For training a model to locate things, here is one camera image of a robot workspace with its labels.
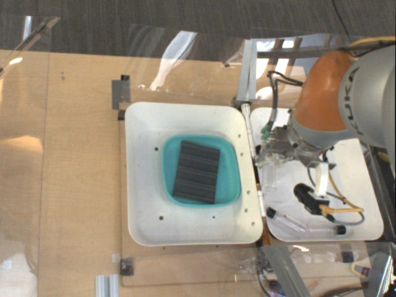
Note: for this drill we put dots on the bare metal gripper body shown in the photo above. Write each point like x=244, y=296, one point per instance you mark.
x=280, y=141

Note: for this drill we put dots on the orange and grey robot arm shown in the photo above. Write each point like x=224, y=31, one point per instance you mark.
x=340, y=97

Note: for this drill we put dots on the thin black and white rod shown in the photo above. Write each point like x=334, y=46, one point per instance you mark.
x=249, y=131

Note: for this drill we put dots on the teal plate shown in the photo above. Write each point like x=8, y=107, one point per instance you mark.
x=230, y=169

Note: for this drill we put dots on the white plastic tray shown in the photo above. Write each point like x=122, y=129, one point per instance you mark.
x=349, y=178
x=148, y=166

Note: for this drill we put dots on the dark grey ribbed block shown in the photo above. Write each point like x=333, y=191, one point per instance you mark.
x=196, y=172

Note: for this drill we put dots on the black cylinder on white bracket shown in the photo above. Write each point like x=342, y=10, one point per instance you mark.
x=311, y=200

